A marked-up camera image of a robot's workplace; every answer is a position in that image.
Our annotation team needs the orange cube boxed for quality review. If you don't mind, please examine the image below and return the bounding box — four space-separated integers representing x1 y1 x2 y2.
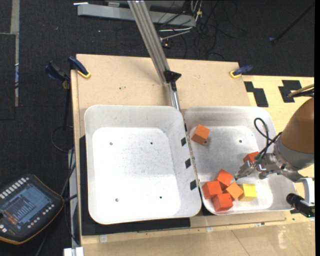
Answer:
190 124 211 145
225 181 245 201

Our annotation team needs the black cylinder on white bracket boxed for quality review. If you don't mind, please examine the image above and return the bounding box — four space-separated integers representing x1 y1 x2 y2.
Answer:
285 176 315 218

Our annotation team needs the pale wood board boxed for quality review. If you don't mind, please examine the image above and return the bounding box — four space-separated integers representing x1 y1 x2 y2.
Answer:
75 53 287 245

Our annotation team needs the red cube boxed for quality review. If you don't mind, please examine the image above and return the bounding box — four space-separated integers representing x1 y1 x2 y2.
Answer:
201 180 223 200
215 168 234 190
211 192 234 213
242 151 261 165

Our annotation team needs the yellow cube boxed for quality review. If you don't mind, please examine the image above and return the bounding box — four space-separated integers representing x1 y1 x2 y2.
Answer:
238 183 258 202

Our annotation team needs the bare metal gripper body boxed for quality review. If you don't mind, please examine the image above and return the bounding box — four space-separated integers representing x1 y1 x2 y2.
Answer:
255 152 304 183

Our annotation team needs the white plastic tray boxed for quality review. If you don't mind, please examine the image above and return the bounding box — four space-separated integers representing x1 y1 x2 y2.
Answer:
183 105 299 216
83 104 203 226

